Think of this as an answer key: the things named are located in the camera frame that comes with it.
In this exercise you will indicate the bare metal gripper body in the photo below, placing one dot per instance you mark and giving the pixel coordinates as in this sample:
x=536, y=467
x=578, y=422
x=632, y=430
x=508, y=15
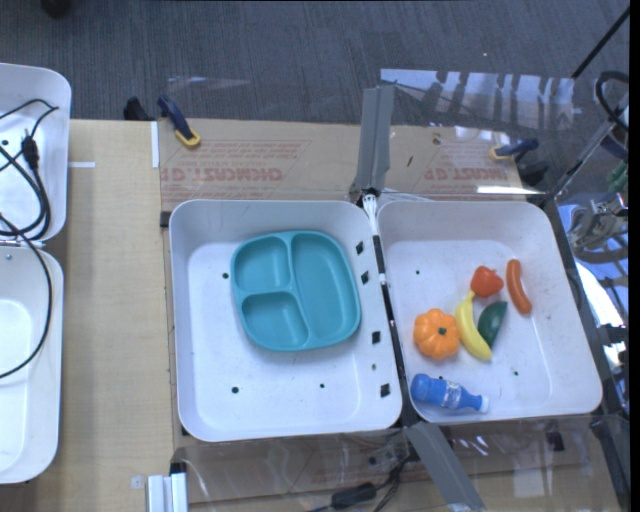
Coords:
x=607, y=212

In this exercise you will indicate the orange sausage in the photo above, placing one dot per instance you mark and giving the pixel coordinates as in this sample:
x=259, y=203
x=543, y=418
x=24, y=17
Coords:
x=517, y=287

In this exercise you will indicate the orange toy bell pepper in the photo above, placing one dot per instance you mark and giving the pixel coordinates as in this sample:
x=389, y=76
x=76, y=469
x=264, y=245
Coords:
x=486, y=282

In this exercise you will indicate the white plastic tray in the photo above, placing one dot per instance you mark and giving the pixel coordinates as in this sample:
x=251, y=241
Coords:
x=280, y=395
x=550, y=360
x=45, y=100
x=20, y=400

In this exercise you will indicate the green toy fruit wedge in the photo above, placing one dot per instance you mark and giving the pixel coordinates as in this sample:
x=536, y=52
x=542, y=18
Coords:
x=492, y=322

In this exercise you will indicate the yellow banana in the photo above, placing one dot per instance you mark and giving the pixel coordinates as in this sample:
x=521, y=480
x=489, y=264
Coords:
x=470, y=330

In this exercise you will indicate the orange toy pumpkin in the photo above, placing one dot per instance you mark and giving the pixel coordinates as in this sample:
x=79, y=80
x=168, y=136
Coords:
x=432, y=340

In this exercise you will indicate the blue plastic bottle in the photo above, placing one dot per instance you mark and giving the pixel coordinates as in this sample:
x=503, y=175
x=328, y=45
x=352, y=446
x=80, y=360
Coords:
x=435, y=391

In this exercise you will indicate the brown cardboard board red print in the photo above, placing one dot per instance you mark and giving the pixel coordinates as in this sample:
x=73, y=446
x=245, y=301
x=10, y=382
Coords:
x=320, y=160

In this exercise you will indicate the teal divided plate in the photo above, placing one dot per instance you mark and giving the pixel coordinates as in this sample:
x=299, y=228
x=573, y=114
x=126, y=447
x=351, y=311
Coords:
x=320, y=280

